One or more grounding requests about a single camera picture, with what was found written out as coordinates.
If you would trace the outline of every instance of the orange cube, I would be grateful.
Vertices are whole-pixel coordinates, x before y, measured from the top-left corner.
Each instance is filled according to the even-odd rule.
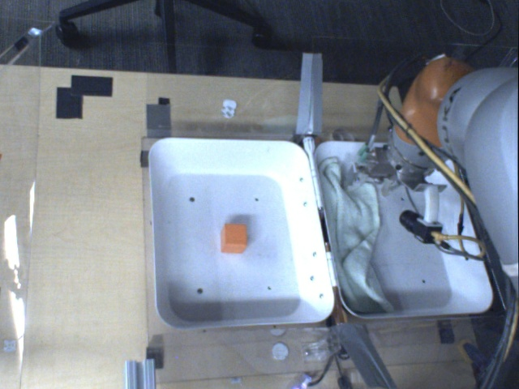
[[[245,248],[247,248],[247,226],[225,224],[221,230],[221,252],[242,254]]]

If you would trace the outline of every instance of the chair caster wheel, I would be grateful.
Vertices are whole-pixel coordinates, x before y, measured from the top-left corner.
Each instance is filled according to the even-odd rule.
[[[72,22],[60,23],[56,26],[56,35],[68,47],[76,46],[81,37],[78,28]]]
[[[252,44],[260,49],[270,49],[272,44],[272,31],[268,26],[255,28],[252,33]]]

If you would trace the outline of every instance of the wooden table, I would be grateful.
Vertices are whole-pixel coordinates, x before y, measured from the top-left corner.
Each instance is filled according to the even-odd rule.
[[[41,78],[21,386],[120,388],[124,361],[142,361],[148,345],[139,162],[146,104],[170,98],[174,132],[289,135],[298,110],[298,82],[24,66],[15,74],[13,88],[23,86],[24,76]],[[86,96],[83,119],[56,119],[56,88],[70,87],[72,75],[113,77],[113,96]],[[220,113],[226,98],[238,102],[231,120]],[[366,138],[375,87],[327,83],[323,100],[325,134],[342,128]],[[1,103],[0,114],[11,113],[19,102],[18,97]],[[466,322],[454,327],[457,337],[471,336]],[[374,325],[372,333],[383,359],[392,359],[388,368],[401,387],[474,385],[456,347],[439,343],[434,322]],[[286,387],[292,378],[283,374],[161,387]],[[336,385],[332,371],[321,387]]]

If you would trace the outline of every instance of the gray cloth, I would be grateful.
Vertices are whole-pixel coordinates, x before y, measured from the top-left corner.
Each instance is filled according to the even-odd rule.
[[[343,186],[336,157],[319,165],[330,242],[346,305],[359,313],[393,311],[371,265],[379,232],[376,188],[364,182]]]

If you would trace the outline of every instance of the black chair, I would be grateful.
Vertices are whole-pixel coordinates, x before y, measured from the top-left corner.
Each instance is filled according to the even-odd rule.
[[[66,46],[73,47],[80,42],[80,34],[78,28],[72,19],[91,15],[98,11],[104,11],[113,7],[122,6],[124,4],[137,2],[139,0],[90,0],[80,3],[77,6],[70,7],[59,13],[59,25],[56,27],[56,33],[59,40]],[[222,0],[185,0],[197,6],[204,7],[210,11],[214,11],[220,15],[237,20],[243,24],[248,24],[254,28],[252,34],[252,43],[260,48],[269,47],[271,40],[271,31],[268,25],[260,18],[245,11],[242,11]],[[169,72],[176,72],[175,58],[175,13],[174,0],[157,0],[155,6],[155,14],[162,18],[162,28],[164,31],[165,43],[167,44],[168,66]]]

